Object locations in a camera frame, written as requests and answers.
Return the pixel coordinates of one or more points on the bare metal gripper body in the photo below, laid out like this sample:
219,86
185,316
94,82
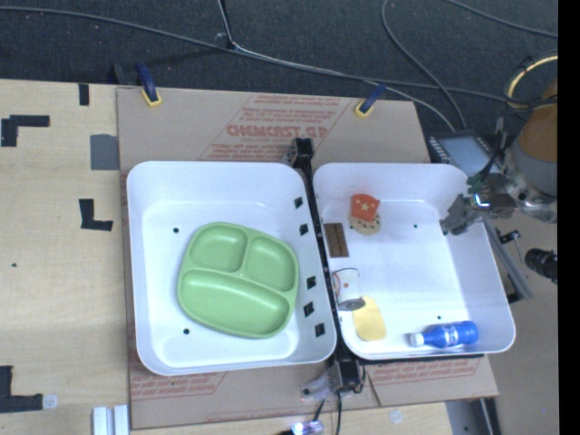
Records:
503,203

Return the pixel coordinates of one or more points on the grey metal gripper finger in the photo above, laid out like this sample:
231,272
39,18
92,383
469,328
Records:
460,207
458,227

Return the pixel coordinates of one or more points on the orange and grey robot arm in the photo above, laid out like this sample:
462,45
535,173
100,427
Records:
537,129

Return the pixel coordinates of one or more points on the white plastic tray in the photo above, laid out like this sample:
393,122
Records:
217,188
421,270

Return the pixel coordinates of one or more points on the tan chocolate chip biscuit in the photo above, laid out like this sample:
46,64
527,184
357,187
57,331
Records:
365,227

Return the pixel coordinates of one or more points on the blue bottle with white cap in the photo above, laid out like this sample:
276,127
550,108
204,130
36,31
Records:
446,334

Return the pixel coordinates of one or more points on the brown chocolate wafer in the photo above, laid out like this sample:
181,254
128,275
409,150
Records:
336,239

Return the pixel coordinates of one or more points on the small white can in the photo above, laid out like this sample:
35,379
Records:
347,286

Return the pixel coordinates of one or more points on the yellow flat oval piece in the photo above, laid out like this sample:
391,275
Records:
370,322

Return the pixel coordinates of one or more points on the thin black rod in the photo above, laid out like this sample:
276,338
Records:
320,238

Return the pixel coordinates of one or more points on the green divided plate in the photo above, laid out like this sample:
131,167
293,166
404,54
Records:
235,283

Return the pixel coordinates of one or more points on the brown cardboard board red print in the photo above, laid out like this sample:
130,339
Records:
190,125

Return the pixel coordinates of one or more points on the black cylinder on white bracket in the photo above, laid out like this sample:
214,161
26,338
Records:
543,263

